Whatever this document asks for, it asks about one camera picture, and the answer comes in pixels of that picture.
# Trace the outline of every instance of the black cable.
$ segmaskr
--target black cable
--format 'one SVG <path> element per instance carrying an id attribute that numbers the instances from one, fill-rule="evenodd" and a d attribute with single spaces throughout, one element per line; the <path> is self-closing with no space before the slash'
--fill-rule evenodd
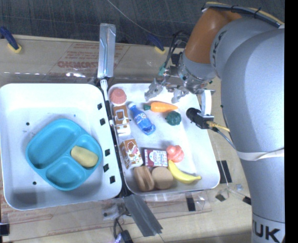
<path id="1" fill-rule="evenodd" d="M 242 7 L 239 5 L 226 5 L 226 4 L 216 4 L 213 2 L 207 2 L 203 5 L 202 10 L 206 8 L 216 8 L 218 10 L 223 10 L 223 11 L 230 11 L 232 13 L 238 13 L 241 15 L 250 15 L 253 16 L 256 19 L 263 20 L 271 25 L 273 25 L 276 28 L 279 28 L 280 25 L 282 24 L 281 21 L 272 15 L 269 15 L 265 12 L 261 11 L 261 8 L 255 9 L 255 8 L 247 8 L 247 7 Z"/>
<path id="2" fill-rule="evenodd" d="M 177 31 L 175 34 L 173 34 L 173 40 L 172 40 L 172 42 L 171 42 L 171 44 L 170 44 L 169 51 L 168 51 L 168 55 L 167 55 L 167 59 L 166 59 L 166 61 L 164 62 L 164 65 L 163 65 L 164 67 L 167 66 L 167 64 L 168 64 L 168 62 L 169 62 L 169 60 L 170 60 L 170 58 L 171 58 L 172 49 L 173 49 L 175 40 L 176 40 L 176 38 L 177 38 L 180 34 L 183 34 L 183 35 L 185 35 L 186 37 L 189 37 L 189 36 L 190 36 L 190 34 L 188 34 L 188 33 L 185 32 L 185 31 L 182 31 L 182 30 Z"/>
<path id="3" fill-rule="evenodd" d="M 214 131 L 214 132 L 216 132 L 216 133 L 218 133 L 218 134 L 220 134 L 220 135 L 222 135 L 222 137 L 223 137 L 224 139 L 226 139 L 226 141 L 229 142 L 229 144 L 235 149 L 235 146 L 233 145 L 232 141 L 231 141 L 228 137 L 226 137 L 226 136 L 224 135 L 224 133 L 221 132 L 218 128 L 216 128 L 216 127 L 212 127 L 211 130 Z"/>
<path id="4" fill-rule="evenodd" d="M 179 43 L 175 43 L 175 45 L 174 45 L 174 47 L 173 47 L 173 50 L 171 51 L 171 54 L 170 54 L 170 56 L 174 53 L 174 51 L 175 51 L 175 49 L 178 47 L 178 45 L 180 45 L 181 43 L 185 43 L 185 44 L 187 44 L 187 42 L 186 41 L 184 41 L 184 40 L 178 40 L 178 41 L 180 41 Z"/>
<path id="5" fill-rule="evenodd" d="M 123 228 L 122 228 L 122 226 L 120 225 L 120 223 L 119 223 L 119 221 L 118 221 L 118 219 L 119 219 L 120 216 L 118 216 L 118 217 L 114 220 L 113 234 L 114 234 L 114 238 L 115 238 L 115 239 L 117 239 L 117 234 L 116 234 L 116 226 L 117 226 L 117 224 L 118 224 L 118 226 L 119 226 L 121 232 L 124 231 Z"/>

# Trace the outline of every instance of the toy food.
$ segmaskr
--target toy food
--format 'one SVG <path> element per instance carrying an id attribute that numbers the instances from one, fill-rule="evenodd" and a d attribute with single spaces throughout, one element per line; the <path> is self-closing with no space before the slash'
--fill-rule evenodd
<path id="1" fill-rule="evenodd" d="M 154 187 L 159 190 L 169 189 L 174 181 L 174 177 L 168 168 L 156 167 L 151 173 L 154 181 Z"/>
<path id="2" fill-rule="evenodd" d="M 109 99 L 114 105 L 123 105 L 126 102 L 126 94 L 123 89 L 115 88 L 109 95 Z"/>
<path id="3" fill-rule="evenodd" d="M 74 146 L 70 152 L 74 160 L 76 160 L 80 165 L 85 168 L 91 168 L 95 166 L 98 162 L 98 156 L 91 152 L 90 150 Z"/>
<path id="4" fill-rule="evenodd" d="M 128 108 L 131 110 L 133 119 L 141 131 L 143 131 L 146 135 L 150 135 L 155 132 L 155 125 L 143 111 L 140 111 L 134 103 L 128 104 Z"/>
<path id="5" fill-rule="evenodd" d="M 143 109 L 145 111 L 151 110 L 154 112 L 167 112 L 167 111 L 177 110 L 178 107 L 173 104 L 164 103 L 164 102 L 152 102 L 151 105 L 145 104 L 143 106 Z"/>
<path id="6" fill-rule="evenodd" d="M 201 176 L 192 176 L 182 172 L 172 160 L 168 160 L 168 169 L 176 180 L 185 184 L 190 184 L 201 179 Z"/>
<path id="7" fill-rule="evenodd" d="M 127 113 L 126 105 L 114 106 L 113 107 L 113 116 L 116 126 L 116 132 L 120 136 L 130 135 L 130 120 Z"/>
<path id="8" fill-rule="evenodd" d="M 144 163 L 148 167 L 167 167 L 167 152 L 164 150 L 144 149 Z"/>
<path id="9" fill-rule="evenodd" d="M 135 167 L 133 169 L 133 175 L 139 189 L 142 192 L 147 192 L 154 189 L 154 181 L 148 167 Z"/>
<path id="10" fill-rule="evenodd" d="M 119 145 L 126 169 L 143 165 L 143 159 L 135 139 L 124 140 Z"/>
<path id="11" fill-rule="evenodd" d="M 175 126 L 180 124 L 181 115 L 176 111 L 171 111 L 170 113 L 168 113 L 165 119 L 167 120 L 167 123 L 169 123 L 171 126 Z"/>
<path id="12" fill-rule="evenodd" d="M 184 159 L 184 152 L 181 149 L 181 146 L 169 145 L 166 149 L 167 151 L 167 159 L 172 160 L 173 162 L 180 162 Z"/>

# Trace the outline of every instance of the yellow potato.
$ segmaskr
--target yellow potato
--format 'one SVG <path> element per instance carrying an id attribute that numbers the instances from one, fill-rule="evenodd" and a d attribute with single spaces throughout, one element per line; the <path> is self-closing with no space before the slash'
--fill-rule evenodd
<path id="1" fill-rule="evenodd" d="M 74 146 L 70 152 L 74 160 L 85 168 L 92 168 L 98 162 L 98 156 L 90 150 Z"/>

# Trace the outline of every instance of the blue plate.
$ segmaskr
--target blue plate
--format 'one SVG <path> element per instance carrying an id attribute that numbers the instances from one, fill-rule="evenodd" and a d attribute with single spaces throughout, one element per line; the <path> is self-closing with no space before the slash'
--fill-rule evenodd
<path id="1" fill-rule="evenodd" d="M 98 156 L 94 167 L 84 168 L 70 152 L 74 146 L 86 148 Z M 103 158 L 98 142 L 69 119 L 57 119 L 38 132 L 26 147 L 26 160 L 49 184 L 68 191 L 79 187 Z"/>

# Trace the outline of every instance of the food box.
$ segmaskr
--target food box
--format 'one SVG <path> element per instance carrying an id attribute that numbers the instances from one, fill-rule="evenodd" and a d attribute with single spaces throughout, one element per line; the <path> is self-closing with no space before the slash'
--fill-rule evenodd
<path id="1" fill-rule="evenodd" d="M 143 159 L 135 139 L 122 141 L 119 149 L 126 169 L 143 165 Z"/>
<path id="2" fill-rule="evenodd" d="M 145 148 L 144 162 L 148 167 L 168 167 L 167 151 Z"/>
<path id="3" fill-rule="evenodd" d="M 119 136 L 131 134 L 129 114 L 126 105 L 114 106 L 113 116 L 116 132 Z"/>

